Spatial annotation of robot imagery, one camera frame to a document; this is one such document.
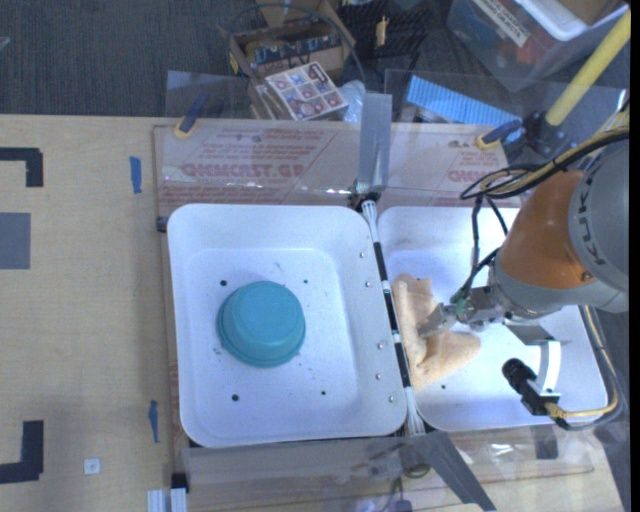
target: folded cloth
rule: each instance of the folded cloth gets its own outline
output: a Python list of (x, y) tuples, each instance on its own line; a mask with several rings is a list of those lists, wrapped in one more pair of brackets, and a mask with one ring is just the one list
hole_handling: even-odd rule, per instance
[(409, 360), (409, 376), (416, 391), (461, 368), (480, 352), (473, 334), (444, 331), (424, 339), (418, 326), (426, 323), (438, 302), (431, 279), (400, 274), (392, 283), (402, 343)]

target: black corner marker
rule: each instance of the black corner marker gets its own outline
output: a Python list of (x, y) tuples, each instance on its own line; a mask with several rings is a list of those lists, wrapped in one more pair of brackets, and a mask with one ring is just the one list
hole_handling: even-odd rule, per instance
[(0, 464), (0, 484), (40, 479), (44, 472), (44, 421), (23, 422), (21, 453), (20, 462)]
[(43, 157), (38, 148), (0, 148), (0, 161), (24, 162), (27, 168), (26, 186), (43, 187)]

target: teal bowl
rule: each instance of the teal bowl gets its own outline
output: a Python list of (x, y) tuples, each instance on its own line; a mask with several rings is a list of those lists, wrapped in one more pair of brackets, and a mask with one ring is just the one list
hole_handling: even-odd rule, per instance
[(297, 297), (284, 286), (256, 281), (229, 295), (220, 306), (217, 328), (222, 346), (240, 361), (269, 368), (290, 361), (305, 335)]

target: plastic bin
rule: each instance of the plastic bin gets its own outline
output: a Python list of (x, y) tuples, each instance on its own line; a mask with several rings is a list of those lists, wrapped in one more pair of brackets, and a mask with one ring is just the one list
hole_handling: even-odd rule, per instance
[(591, 53), (626, 9), (587, 25), (557, 0), (454, 0), (447, 26), (517, 92)]

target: white tray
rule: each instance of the white tray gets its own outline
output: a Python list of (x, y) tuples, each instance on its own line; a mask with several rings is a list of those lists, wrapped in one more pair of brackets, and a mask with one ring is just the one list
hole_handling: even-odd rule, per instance
[[(516, 210), (503, 209), (510, 224)], [(500, 246), (502, 230), (493, 212), (483, 209), (479, 217), (481, 258)], [(444, 207), (393, 207), (384, 211), (378, 231), (390, 281), (400, 273), (429, 277), (436, 300), (448, 302), (469, 275), (471, 209)], [(486, 283), (479, 274), (474, 286)], [(576, 306), (542, 319), (542, 326), (562, 347), (562, 363), (556, 391), (567, 410), (603, 407), (607, 393), (593, 355), (587, 332)], [(454, 330), (469, 331), (457, 324)], [(520, 403), (520, 395), (502, 375), (502, 365), (517, 357), (535, 372), (540, 349), (526, 347), (502, 325), (480, 333), (480, 354), (467, 366), (416, 393), (418, 411), (431, 426), (446, 431), (516, 427), (549, 423), (546, 416), (532, 416)]]
[[(180, 416), (207, 447), (387, 435), (406, 417), (373, 245), (343, 207), (192, 204), (168, 225)], [(222, 348), (222, 301), (283, 284), (306, 320), (297, 356), (255, 368)]]

